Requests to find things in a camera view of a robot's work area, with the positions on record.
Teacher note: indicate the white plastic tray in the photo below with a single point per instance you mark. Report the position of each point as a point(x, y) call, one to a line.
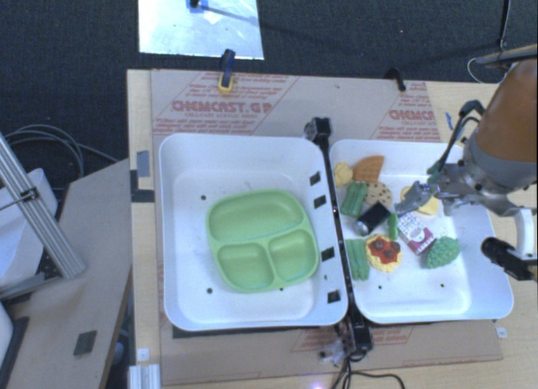
point(420, 295)
point(185, 227)

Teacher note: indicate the green toy broccoli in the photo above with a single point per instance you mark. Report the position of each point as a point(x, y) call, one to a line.
point(441, 252)

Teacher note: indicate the yellow toy popcorn piece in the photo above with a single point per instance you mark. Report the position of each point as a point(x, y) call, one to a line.
point(343, 174)

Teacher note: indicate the green toy asparagus bundle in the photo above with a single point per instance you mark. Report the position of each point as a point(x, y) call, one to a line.
point(354, 199)
point(357, 259)

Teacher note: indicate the orange toy waffle slice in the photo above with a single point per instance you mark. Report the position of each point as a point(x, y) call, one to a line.
point(370, 168)

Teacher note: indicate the yellow toy cheese piece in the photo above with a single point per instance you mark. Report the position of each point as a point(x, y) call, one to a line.
point(429, 206)

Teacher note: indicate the green divided plate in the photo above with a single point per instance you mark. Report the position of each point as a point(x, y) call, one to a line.
point(260, 248)

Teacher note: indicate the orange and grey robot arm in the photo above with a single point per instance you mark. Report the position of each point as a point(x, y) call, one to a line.
point(508, 118)

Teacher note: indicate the brown cardboard board red print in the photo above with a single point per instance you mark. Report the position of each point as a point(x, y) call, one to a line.
point(344, 101)

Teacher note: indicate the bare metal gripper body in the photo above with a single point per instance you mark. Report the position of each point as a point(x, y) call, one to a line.
point(479, 192)

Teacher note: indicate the white and purple carton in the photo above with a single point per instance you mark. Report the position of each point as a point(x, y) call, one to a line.
point(414, 234)

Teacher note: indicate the small black can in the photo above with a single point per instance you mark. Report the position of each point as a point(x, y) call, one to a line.
point(373, 217)

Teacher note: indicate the small green toy pea pod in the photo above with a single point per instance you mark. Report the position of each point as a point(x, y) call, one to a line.
point(393, 227)

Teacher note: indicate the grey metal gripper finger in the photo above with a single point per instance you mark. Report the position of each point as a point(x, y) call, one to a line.
point(454, 206)
point(414, 198)

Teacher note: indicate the brown chocolate chip biscuit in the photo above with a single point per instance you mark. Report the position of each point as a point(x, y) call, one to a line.
point(379, 194)

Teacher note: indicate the thin black rod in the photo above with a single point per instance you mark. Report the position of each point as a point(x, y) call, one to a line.
point(339, 227)

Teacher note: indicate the yellow toy spaghetti with meatballs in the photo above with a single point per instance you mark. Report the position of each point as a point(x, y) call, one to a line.
point(382, 253)

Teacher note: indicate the black cylinder on white bracket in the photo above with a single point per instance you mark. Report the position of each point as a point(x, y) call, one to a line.
point(502, 253)

